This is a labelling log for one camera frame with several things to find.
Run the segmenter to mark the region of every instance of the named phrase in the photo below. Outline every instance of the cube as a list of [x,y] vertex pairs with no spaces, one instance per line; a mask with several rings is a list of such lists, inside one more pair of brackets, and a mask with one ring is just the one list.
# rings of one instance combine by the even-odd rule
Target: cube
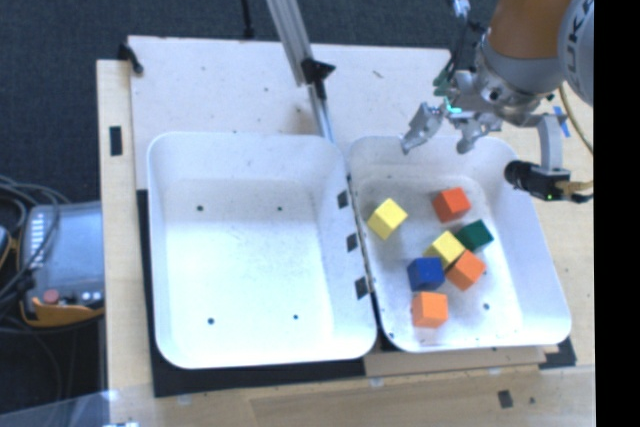
[[474,253],[465,250],[464,253],[449,267],[447,279],[457,288],[464,291],[476,283],[487,269],[487,265]]
[[416,258],[407,267],[409,284],[413,292],[427,292],[444,283],[444,269],[437,256]]
[[443,223],[460,219],[471,210],[471,202],[462,187],[454,187],[439,192],[431,204]]
[[418,292],[411,301],[411,322],[416,327],[440,327],[449,318],[447,296],[439,292]]
[[367,226],[382,240],[387,240],[389,235],[391,235],[408,216],[402,207],[391,198],[388,198],[374,210],[367,221]]
[[465,247],[451,233],[445,230],[431,245],[424,250],[423,256],[438,256],[442,267],[446,270],[464,252]]
[[467,224],[458,230],[456,238],[469,251],[475,251],[493,241],[493,235],[491,235],[491,232],[487,229],[482,219]]

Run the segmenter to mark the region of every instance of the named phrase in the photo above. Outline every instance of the wooden table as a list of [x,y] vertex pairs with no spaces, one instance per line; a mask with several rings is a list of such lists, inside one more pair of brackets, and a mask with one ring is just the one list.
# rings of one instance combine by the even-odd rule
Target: wooden table
[[[255,81],[255,70],[250,68],[262,66],[275,74],[267,80],[278,81],[262,84],[265,90],[271,88],[272,95],[278,94],[281,81],[286,87],[295,88],[288,65],[280,59],[278,43],[148,37],[132,37],[129,42],[145,73],[151,76],[171,75],[167,70],[174,70],[176,76],[185,69],[203,73],[210,67],[209,78],[232,83],[241,90],[243,81]],[[341,149],[362,135],[352,128],[357,123],[346,121],[349,118],[362,119],[363,125],[377,135],[404,132],[419,102],[428,99],[430,82],[448,58],[448,52],[441,49],[340,45],[313,48],[318,60],[337,66],[327,80],[327,89],[338,134],[336,144]],[[245,60],[234,64],[233,58],[230,62],[229,56],[247,51],[256,56],[253,63]],[[470,421],[487,426],[526,422],[586,425],[595,421],[593,202],[535,202],[571,310],[570,340],[577,358],[575,366],[541,370],[538,364],[558,350],[555,346],[453,351],[427,358],[374,350],[365,357],[367,375],[363,378],[155,398],[136,205],[140,180],[136,166],[140,174],[140,164],[136,163],[134,151],[135,144],[144,144],[140,139],[149,134],[141,135],[143,130],[134,134],[135,80],[128,62],[97,62],[112,422],[131,420],[142,426],[371,427],[438,422],[453,426],[469,425]],[[304,91],[294,94],[301,95],[295,99],[300,118],[290,122],[303,133],[313,131],[308,97]],[[592,109],[571,93],[569,99],[590,136]],[[552,104],[560,105],[558,100]],[[234,128],[263,128],[256,125],[255,119],[245,122],[240,114],[236,116],[242,126]],[[230,128],[229,119],[220,119],[219,123]],[[114,130],[121,134],[122,148],[112,146]],[[446,133],[453,129],[442,130]],[[505,125],[503,132],[495,136],[508,142],[522,160],[539,161],[535,131]],[[575,131],[565,139],[564,163],[572,170],[574,180],[586,181],[593,176],[592,157]]]

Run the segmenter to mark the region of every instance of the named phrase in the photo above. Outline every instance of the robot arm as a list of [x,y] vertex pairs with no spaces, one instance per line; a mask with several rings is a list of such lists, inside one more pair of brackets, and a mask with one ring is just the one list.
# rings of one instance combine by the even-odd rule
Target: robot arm
[[[594,0],[498,0],[487,29],[468,20],[467,0],[447,0],[460,24],[451,60],[434,81],[439,107],[423,103],[402,137],[405,153],[423,144],[448,119],[459,129],[459,153],[470,151],[480,137],[507,122],[537,128],[541,163],[514,162],[505,178],[515,188],[549,200],[582,202],[591,196],[578,191],[562,167],[561,124],[564,114],[536,114],[542,100],[566,81],[593,106]],[[462,40],[469,29],[480,32],[474,67],[458,68]]]

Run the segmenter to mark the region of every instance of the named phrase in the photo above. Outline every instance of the orange cube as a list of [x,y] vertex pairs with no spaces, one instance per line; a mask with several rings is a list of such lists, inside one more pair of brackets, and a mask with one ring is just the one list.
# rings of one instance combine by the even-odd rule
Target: orange cube
[[438,292],[418,292],[411,301],[411,319],[416,327],[439,327],[449,318],[447,296]]
[[440,191],[431,204],[443,223],[460,219],[471,210],[471,202],[462,187]]
[[460,290],[467,290],[480,279],[486,268],[486,264],[480,258],[466,249],[460,258],[449,267],[445,276]]

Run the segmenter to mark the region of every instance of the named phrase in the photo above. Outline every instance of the blue cube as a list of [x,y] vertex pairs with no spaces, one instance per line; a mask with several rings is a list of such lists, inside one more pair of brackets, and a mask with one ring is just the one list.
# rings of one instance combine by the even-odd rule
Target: blue cube
[[416,258],[407,267],[407,272],[414,292],[429,292],[444,283],[444,269],[438,256]]

